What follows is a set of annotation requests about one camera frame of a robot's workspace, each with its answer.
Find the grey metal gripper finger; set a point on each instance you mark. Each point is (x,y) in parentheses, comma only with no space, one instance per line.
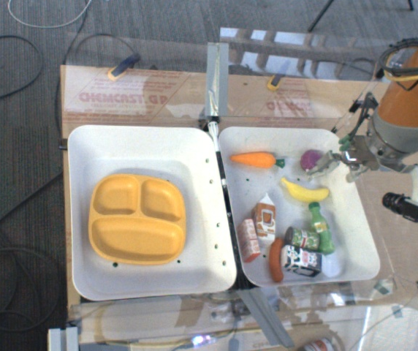
(326,162)
(356,174)

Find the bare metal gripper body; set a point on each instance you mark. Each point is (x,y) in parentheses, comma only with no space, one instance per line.
(363,153)

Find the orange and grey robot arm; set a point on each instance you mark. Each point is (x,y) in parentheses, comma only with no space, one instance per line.
(402,97)

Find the purple grapes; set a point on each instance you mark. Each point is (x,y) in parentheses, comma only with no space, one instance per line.
(309,159)

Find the yellow banana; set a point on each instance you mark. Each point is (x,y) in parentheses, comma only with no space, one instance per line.
(305,194)

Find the white plastic tray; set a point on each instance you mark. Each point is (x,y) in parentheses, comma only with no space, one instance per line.
(150,141)
(351,229)

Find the green bottle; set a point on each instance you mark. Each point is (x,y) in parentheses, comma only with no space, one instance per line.
(322,229)

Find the orange carrot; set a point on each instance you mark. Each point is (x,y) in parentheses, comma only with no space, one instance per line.
(253,159)

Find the green can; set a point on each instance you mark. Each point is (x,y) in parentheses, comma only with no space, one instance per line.
(302,238)

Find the tall orange and white carton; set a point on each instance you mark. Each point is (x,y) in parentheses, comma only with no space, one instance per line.
(264,214)

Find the clear plastic bottle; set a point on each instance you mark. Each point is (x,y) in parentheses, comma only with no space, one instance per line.
(331,267)

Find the black and white carton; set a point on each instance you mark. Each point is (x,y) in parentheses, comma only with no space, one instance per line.
(302,261)

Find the orange sausage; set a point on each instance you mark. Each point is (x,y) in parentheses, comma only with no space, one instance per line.
(276,262)

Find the red and white can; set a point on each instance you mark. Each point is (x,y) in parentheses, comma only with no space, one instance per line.
(320,345)

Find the brown cardboard board red print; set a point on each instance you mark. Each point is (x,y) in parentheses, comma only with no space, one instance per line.
(136,97)

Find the orange divided plate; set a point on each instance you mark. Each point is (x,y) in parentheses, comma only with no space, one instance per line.
(136,232)

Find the black cylinder on white bracket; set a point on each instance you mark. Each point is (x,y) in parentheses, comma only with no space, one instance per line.
(405,206)

